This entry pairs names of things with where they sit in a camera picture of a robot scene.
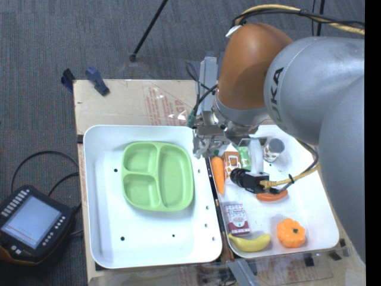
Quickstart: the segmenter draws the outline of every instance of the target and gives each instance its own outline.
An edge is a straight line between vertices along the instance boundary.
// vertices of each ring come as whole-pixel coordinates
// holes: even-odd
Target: yellow banana
[[[266,248],[271,240],[270,234],[262,234],[252,240],[247,240],[246,238],[236,237],[231,233],[228,237],[235,243],[238,249],[244,252],[256,252],[261,251]]]

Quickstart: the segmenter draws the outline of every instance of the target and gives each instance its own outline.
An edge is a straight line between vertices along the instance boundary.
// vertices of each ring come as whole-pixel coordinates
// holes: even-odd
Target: gray floor
[[[223,56],[225,34],[234,17],[260,4],[283,4],[318,13],[320,0],[169,0],[132,63],[134,51],[162,0],[0,0],[0,201],[11,192],[18,165],[40,151],[77,158],[73,96],[61,84],[69,68],[86,79],[87,66],[104,79],[191,79],[205,56]],[[324,14],[365,21],[365,0],[325,0]],[[293,40],[312,35],[311,21],[273,14],[249,19],[278,27]],[[363,38],[329,26],[322,36]],[[63,176],[77,171],[70,160],[44,153],[27,161],[14,188],[31,184],[47,193]],[[63,182],[52,195],[75,206],[78,177]],[[76,217],[74,229],[82,227]],[[81,235],[67,238],[37,267],[0,263],[0,284],[86,285]]]

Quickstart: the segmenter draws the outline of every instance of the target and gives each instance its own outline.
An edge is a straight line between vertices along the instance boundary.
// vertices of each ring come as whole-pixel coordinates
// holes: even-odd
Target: toy pumpkin
[[[305,242],[305,229],[295,220],[286,218],[278,223],[277,236],[287,248],[298,248]]]

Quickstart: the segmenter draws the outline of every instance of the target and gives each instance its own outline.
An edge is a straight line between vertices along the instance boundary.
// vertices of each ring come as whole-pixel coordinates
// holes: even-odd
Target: green plate
[[[134,207],[179,211],[193,199],[193,169],[189,154],[166,142],[134,142],[123,151],[122,189]]]

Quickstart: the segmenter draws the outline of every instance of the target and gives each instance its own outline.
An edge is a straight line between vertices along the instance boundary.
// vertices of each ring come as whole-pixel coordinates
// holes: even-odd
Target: screen
[[[35,249],[60,215],[57,209],[30,196],[1,230]]]

